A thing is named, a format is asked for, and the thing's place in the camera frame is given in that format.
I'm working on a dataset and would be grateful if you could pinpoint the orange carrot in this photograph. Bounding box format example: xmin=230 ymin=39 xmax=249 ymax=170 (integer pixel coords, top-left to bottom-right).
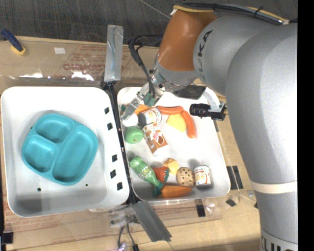
xmin=152 ymin=184 xmax=193 ymax=199

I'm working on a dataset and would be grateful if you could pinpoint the green apple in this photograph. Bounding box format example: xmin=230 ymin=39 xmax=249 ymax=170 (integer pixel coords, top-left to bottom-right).
xmin=124 ymin=125 xmax=144 ymax=144

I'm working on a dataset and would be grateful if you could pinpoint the red strawberry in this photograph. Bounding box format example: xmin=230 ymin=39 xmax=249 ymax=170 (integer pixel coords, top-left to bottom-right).
xmin=153 ymin=166 xmax=171 ymax=183

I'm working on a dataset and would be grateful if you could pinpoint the orange sausage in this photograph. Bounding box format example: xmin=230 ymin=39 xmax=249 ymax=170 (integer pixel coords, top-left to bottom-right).
xmin=156 ymin=105 xmax=197 ymax=140

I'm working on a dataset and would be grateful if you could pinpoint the brown biscuit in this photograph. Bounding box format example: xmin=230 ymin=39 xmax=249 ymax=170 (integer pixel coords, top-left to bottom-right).
xmin=176 ymin=166 xmax=195 ymax=188

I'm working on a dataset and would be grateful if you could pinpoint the small white printed can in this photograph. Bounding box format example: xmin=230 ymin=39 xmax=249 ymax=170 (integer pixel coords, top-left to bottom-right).
xmin=193 ymin=165 xmax=212 ymax=188
xmin=138 ymin=108 xmax=163 ymax=127

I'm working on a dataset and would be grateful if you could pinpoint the small orange object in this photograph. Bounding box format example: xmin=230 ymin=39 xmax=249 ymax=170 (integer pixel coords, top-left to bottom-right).
xmin=134 ymin=104 xmax=150 ymax=115

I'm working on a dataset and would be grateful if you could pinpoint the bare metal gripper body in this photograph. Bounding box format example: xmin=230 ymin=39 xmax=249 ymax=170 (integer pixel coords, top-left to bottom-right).
xmin=134 ymin=71 xmax=171 ymax=105

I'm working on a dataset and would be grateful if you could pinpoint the blue divided plate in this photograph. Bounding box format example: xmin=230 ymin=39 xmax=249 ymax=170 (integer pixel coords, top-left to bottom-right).
xmin=21 ymin=113 xmax=99 ymax=186

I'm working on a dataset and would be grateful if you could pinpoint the yellow bread roll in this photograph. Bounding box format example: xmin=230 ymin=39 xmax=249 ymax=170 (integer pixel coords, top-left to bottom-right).
xmin=162 ymin=157 xmax=180 ymax=176

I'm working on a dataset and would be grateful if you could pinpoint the white and brown carton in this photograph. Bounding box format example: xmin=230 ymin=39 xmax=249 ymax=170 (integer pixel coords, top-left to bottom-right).
xmin=141 ymin=122 xmax=169 ymax=154

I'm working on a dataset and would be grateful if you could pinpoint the white round object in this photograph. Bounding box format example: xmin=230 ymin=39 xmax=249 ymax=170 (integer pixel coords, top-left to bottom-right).
xmin=122 ymin=113 xmax=139 ymax=128

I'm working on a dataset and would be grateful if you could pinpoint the black cylinder on white bracket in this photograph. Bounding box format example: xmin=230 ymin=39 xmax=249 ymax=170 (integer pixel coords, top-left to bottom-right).
xmin=189 ymin=86 xmax=228 ymax=121

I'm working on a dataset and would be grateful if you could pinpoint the white plastic tray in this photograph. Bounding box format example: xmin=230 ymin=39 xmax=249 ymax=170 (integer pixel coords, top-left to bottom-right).
xmin=0 ymin=86 xmax=130 ymax=218
xmin=116 ymin=86 xmax=231 ymax=202

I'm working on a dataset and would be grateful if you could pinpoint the yellow cheese wedge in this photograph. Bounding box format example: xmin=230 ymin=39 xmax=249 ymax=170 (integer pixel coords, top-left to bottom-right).
xmin=165 ymin=113 xmax=187 ymax=133

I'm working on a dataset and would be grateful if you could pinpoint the green bottle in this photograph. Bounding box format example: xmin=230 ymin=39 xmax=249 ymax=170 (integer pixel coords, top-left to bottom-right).
xmin=128 ymin=155 xmax=164 ymax=189

